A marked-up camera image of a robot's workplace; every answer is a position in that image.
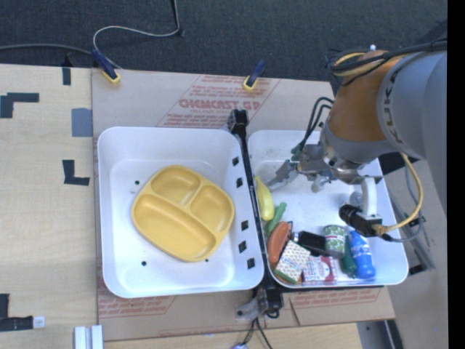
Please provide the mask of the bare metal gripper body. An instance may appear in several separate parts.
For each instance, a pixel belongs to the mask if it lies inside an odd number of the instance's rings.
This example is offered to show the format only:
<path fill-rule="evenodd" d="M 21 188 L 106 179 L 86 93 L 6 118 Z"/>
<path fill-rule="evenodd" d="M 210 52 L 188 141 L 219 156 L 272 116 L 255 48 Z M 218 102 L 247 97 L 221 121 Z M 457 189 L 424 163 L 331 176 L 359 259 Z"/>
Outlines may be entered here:
<path fill-rule="evenodd" d="M 364 180 L 364 176 L 359 173 L 363 166 L 364 164 L 344 160 L 331 147 L 305 145 L 297 171 L 311 180 L 339 180 L 348 185 L 359 185 Z"/>

